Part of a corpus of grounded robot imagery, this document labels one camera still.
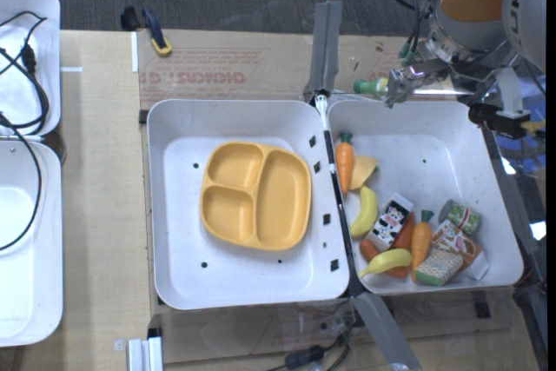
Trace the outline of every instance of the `transparent plastic sheet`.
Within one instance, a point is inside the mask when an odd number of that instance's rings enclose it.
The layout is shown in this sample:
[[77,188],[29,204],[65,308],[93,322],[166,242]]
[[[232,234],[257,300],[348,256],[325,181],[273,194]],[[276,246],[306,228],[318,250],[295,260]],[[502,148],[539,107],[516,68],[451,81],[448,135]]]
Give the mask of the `transparent plastic sheet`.
[[[138,56],[141,109],[143,112],[163,99],[298,99],[308,80],[311,55],[311,36],[302,35],[259,35],[257,33],[230,33],[165,30],[175,51],[168,58],[158,58],[149,42],[147,30],[138,32]],[[336,77],[336,94],[339,98],[353,94],[353,82],[357,78],[367,80],[387,76],[387,71],[397,66],[397,51],[405,38],[400,37],[360,37],[341,36],[340,73]],[[220,55],[210,55],[209,51],[234,47],[234,51]],[[195,63],[188,60],[180,48],[201,49],[194,55]],[[266,48],[267,51],[252,53],[242,60],[242,51],[254,51],[253,48]],[[233,77],[221,76],[224,82],[207,83],[218,78],[207,73],[218,72],[219,67],[228,69],[228,65],[208,63],[205,65],[204,82],[196,83],[193,79],[202,79],[188,73],[183,68],[199,66],[202,57],[232,56],[240,62],[238,72],[245,74],[246,63],[250,57],[255,61],[255,68],[246,76],[247,81],[241,88],[235,89]],[[270,83],[257,83],[259,79]],[[431,96],[429,99],[450,98],[453,96]],[[143,157],[145,171],[148,172],[148,146],[146,131],[143,131]],[[148,230],[149,220],[149,179],[146,175],[145,192],[147,198]],[[149,237],[149,260],[152,262],[152,244]],[[169,369],[249,369],[267,371],[284,365],[285,357],[299,348],[309,348],[312,341],[318,344],[331,340],[332,335],[321,326],[335,320],[334,307],[346,309],[349,301],[325,301],[315,308],[310,305],[285,305],[272,307],[217,308],[201,311],[179,311],[165,305],[156,295],[152,283],[153,268],[151,263],[151,324],[150,328],[160,328],[164,335],[164,357]],[[486,293],[470,291],[440,292],[437,295],[424,294],[415,299],[413,295],[394,295],[386,299],[395,320],[406,336],[410,347],[419,358],[423,369],[524,369],[537,366],[534,352],[529,342],[523,342],[524,325],[520,309],[513,301],[513,288],[490,289]],[[265,344],[264,335],[274,333],[273,342]],[[315,333],[321,337],[314,338]],[[245,343],[248,336],[250,344]],[[354,327],[350,334],[353,346],[345,361],[337,369],[403,369],[397,364],[388,364],[381,351],[374,344],[368,331],[363,327]],[[516,347],[508,344],[515,342]],[[328,359],[309,363],[301,370],[323,370],[332,366],[334,358],[331,350]]]

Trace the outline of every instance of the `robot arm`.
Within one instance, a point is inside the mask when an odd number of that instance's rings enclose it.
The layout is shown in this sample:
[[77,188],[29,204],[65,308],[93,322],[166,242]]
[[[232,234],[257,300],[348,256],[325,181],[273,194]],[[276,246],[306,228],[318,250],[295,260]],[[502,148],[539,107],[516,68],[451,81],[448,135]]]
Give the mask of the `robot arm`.
[[[451,76],[478,86],[473,95],[476,103],[469,104],[474,123],[497,127],[499,133],[512,139],[524,136],[521,124],[529,119],[529,113],[523,110],[511,64],[521,56],[545,72],[546,0],[439,0],[432,19],[427,39],[414,46],[415,54],[410,52],[402,68],[390,71],[385,104],[392,108],[419,87]],[[513,50],[499,67],[481,63],[506,42]],[[502,109],[484,107],[480,102],[494,83],[502,93]],[[486,119],[489,113],[494,116]]]

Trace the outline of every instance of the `white hinge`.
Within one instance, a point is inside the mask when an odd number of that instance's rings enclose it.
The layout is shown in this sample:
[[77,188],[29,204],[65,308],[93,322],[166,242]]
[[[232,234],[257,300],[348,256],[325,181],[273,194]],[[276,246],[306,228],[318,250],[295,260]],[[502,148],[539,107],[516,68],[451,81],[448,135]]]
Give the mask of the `white hinge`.
[[128,341],[128,371],[163,371],[162,338]]

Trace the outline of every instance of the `banana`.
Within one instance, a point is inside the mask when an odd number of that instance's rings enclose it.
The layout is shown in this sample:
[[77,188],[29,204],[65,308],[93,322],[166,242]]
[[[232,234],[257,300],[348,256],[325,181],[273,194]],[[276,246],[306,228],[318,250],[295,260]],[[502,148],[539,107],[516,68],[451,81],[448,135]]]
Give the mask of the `banana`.
[[360,208],[359,214],[354,222],[349,226],[349,234],[353,238],[365,236],[374,225],[379,214],[376,194],[367,186],[361,186],[359,191]]
[[385,250],[373,258],[367,267],[359,272],[359,277],[363,278],[367,274],[380,274],[399,266],[407,267],[411,264],[411,261],[412,257],[407,249],[395,248]]

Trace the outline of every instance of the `yellow plate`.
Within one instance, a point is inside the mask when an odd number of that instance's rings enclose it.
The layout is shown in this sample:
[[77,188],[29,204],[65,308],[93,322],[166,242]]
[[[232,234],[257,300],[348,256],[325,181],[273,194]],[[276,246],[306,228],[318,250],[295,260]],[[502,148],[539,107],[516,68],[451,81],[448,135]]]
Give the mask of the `yellow plate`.
[[257,142],[226,142],[202,179],[207,231],[247,248],[285,250],[301,241],[311,208],[311,175],[295,153]]

